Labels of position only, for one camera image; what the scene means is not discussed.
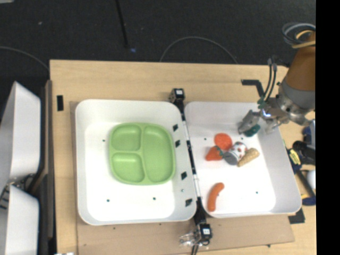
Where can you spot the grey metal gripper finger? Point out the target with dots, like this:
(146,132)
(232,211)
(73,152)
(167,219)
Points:
(248,122)
(271,127)

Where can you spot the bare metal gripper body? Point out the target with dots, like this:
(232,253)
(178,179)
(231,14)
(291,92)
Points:
(281,111)

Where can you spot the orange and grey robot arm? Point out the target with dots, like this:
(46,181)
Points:
(301,68)

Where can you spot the dark teal small object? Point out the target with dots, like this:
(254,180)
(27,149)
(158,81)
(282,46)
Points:
(253,131)

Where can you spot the red round tomato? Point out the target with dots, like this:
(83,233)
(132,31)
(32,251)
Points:
(223,141)

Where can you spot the small can with strawberry print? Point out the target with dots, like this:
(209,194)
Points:
(235,153)

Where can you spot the beige cone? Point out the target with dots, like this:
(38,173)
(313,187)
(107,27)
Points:
(248,157)

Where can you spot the red strawberry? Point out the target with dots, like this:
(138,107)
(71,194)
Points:
(212,154)

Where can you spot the white plastic tray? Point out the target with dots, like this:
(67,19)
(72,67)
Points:
(244,185)
(132,203)

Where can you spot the thin black and white rod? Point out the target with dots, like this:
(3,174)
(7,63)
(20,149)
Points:
(190,155)

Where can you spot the orange sausage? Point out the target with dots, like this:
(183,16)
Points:
(213,198)

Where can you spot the green divided plate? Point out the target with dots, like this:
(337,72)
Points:
(156,155)

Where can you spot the black cylinder on white bracket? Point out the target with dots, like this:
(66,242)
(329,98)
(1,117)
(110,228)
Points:
(304,149)

